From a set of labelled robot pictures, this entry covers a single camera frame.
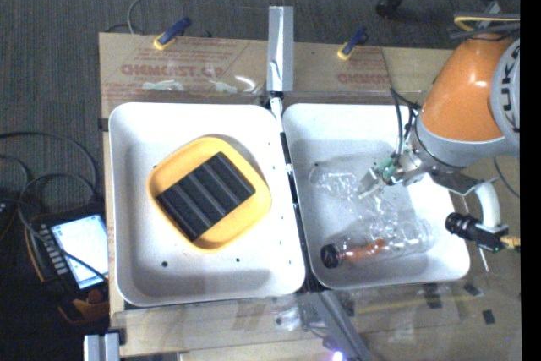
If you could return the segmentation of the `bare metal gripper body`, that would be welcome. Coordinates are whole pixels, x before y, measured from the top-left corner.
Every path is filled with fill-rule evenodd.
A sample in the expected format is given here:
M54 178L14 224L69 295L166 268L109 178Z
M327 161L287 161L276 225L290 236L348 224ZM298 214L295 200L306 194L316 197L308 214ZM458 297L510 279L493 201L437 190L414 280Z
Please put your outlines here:
M423 160L414 150L395 151L370 169L377 183L389 186L416 183L424 175Z

